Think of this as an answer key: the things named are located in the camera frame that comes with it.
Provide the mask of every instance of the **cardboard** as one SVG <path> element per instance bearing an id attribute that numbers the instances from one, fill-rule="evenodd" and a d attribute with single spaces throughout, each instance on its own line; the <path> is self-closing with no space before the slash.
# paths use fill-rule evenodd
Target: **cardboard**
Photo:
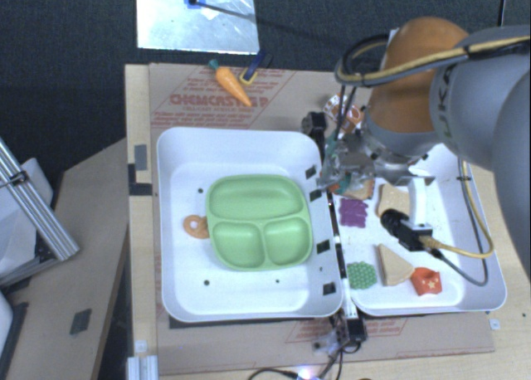
<path id="1" fill-rule="evenodd" d="M 238 76 L 240 70 L 233 72 Z M 169 318 L 160 296 L 155 151 L 159 135 L 179 125 L 297 130 L 308 112 L 322 110 L 338 90 L 332 73 L 260 70 L 254 84 L 246 90 L 253 103 L 246 108 L 222 91 L 205 66 L 149 67 L 151 136 L 150 143 L 143 144 L 151 148 L 154 167 L 151 172 L 157 325 L 154 348 L 161 375 L 326 362 L 327 357 L 316 353 L 312 343 L 331 330 L 327 319 L 181 324 Z M 362 99 L 367 94 L 361 90 Z M 358 353 L 346 356 L 345 361 L 494 351 L 484 313 L 370 319 L 367 328 L 368 341 Z"/>

